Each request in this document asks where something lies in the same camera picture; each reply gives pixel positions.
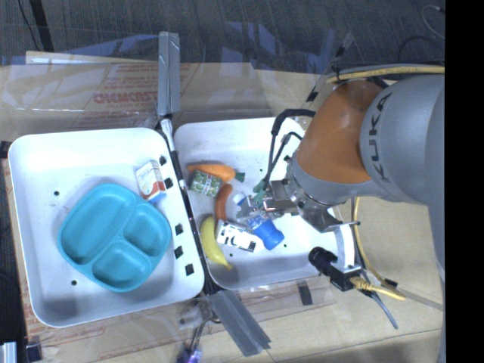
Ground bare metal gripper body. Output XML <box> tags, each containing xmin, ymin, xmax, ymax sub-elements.
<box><xmin>263</xmin><ymin>178</ymin><xmax>343</xmax><ymax>234</ymax></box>

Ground blue bottle white cap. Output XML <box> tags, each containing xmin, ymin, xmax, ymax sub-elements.
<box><xmin>232</xmin><ymin>191</ymin><xmax>286</xmax><ymax>251</ymax></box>

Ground brown sausage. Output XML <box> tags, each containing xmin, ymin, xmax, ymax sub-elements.
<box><xmin>214</xmin><ymin>182</ymin><xmax>234</xmax><ymax>223</ymax></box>

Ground white carton black print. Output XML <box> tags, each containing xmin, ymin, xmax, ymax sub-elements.
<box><xmin>215</xmin><ymin>218</ymin><xmax>258</xmax><ymax>253</ymax></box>

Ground orange carrot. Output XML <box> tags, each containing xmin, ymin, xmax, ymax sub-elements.
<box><xmin>186</xmin><ymin>163</ymin><xmax>247</xmax><ymax>184</ymax></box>

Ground green packet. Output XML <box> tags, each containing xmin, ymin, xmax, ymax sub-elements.
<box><xmin>188</xmin><ymin>169</ymin><xmax>223</xmax><ymax>198</ymax></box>

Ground yellow banana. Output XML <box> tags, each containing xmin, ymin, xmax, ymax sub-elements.
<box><xmin>199</xmin><ymin>215</ymin><xmax>234</xmax><ymax>271</ymax></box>

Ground white plastic tray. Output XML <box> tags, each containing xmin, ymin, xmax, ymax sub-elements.
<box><xmin>7</xmin><ymin>126</ymin><xmax>206</xmax><ymax>329</ymax></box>
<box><xmin>172</xmin><ymin>116</ymin><xmax>343</xmax><ymax>292</ymax></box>

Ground orange and white carton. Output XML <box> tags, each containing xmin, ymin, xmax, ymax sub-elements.
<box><xmin>135</xmin><ymin>159</ymin><xmax>168</xmax><ymax>204</ymax></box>

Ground brown cardboard board red print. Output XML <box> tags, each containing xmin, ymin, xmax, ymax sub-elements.
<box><xmin>0</xmin><ymin>50</ymin><xmax>445</xmax><ymax>363</ymax></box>

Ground blue divided plate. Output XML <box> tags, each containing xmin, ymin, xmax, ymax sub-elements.
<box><xmin>56</xmin><ymin>182</ymin><xmax>173</xmax><ymax>293</ymax></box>

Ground black cylinder on white bracket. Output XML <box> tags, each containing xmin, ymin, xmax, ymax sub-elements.
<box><xmin>308</xmin><ymin>220</ymin><xmax>365</xmax><ymax>293</ymax></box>

